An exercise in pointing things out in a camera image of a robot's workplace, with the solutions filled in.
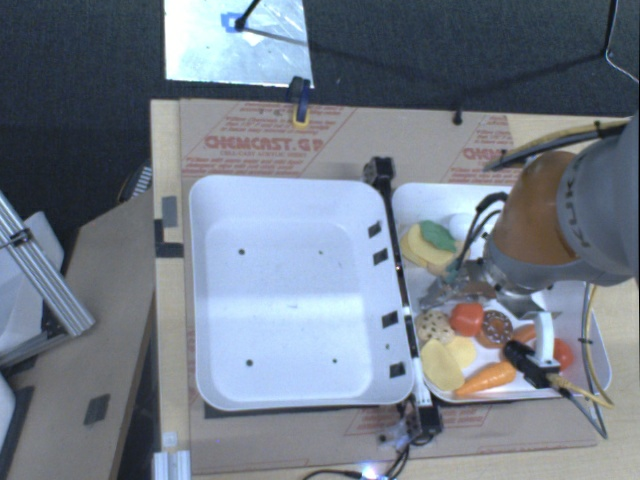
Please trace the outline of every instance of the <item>tray filled with toy food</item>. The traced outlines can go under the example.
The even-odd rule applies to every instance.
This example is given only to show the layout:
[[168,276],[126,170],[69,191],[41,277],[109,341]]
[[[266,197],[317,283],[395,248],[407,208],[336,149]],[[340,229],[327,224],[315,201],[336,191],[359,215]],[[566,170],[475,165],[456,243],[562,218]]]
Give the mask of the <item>tray filled with toy food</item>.
[[[460,253],[478,202],[505,187],[411,183],[394,193],[393,208],[403,256],[407,290],[420,347],[424,381],[429,390],[451,403],[498,402],[560,396],[553,389],[535,389],[503,355],[510,340],[533,347],[532,320],[518,319],[495,299],[452,300],[428,311],[419,299]],[[485,226],[489,233],[492,223]],[[482,256],[484,240],[469,249],[468,258]],[[584,283],[564,281],[534,294],[534,301],[555,316],[554,358],[561,375],[587,387],[582,360],[581,315]],[[592,322],[594,366],[603,385],[611,368],[597,322]]]

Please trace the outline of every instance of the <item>black carpet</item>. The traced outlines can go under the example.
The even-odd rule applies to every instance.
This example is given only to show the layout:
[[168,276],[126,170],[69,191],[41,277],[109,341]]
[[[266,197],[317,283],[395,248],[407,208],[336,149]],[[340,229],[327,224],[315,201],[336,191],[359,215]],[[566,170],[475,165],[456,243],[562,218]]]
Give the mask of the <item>black carpet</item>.
[[[638,74],[640,0],[614,59]],[[629,115],[638,88],[602,57],[609,0],[304,0],[316,103]],[[0,190],[55,230],[116,203],[149,156],[149,101],[282,100],[164,79],[163,0],[0,0]]]

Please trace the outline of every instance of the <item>orange carrot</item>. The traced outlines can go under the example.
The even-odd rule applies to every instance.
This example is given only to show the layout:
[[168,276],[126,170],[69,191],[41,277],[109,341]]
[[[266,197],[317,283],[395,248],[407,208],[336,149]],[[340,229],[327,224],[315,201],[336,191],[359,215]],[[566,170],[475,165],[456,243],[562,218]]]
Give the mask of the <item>orange carrot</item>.
[[533,324],[523,325],[522,327],[518,327],[513,336],[511,336],[512,340],[519,341],[520,343],[527,343],[536,337],[536,326]]
[[495,388],[509,384],[516,378],[516,369],[509,361],[494,363],[480,370],[467,379],[467,381],[454,393],[458,396],[470,395],[476,391]]

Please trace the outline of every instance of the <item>clear plastic sheet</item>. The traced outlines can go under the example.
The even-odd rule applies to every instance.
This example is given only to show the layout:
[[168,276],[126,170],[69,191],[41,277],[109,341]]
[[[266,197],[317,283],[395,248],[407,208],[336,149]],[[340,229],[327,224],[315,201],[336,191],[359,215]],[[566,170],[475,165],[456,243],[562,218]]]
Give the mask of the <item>clear plastic sheet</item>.
[[313,78],[302,0],[164,0],[169,80],[286,87]]

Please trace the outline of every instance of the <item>green leaf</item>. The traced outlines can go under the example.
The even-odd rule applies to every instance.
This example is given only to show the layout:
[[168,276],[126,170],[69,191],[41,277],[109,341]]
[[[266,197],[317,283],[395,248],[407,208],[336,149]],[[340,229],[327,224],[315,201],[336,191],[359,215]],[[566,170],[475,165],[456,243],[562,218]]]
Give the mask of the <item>green leaf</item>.
[[440,224],[436,224],[432,220],[423,220],[420,222],[420,233],[422,238],[431,242],[434,247],[443,251],[457,252],[456,241],[451,233]]

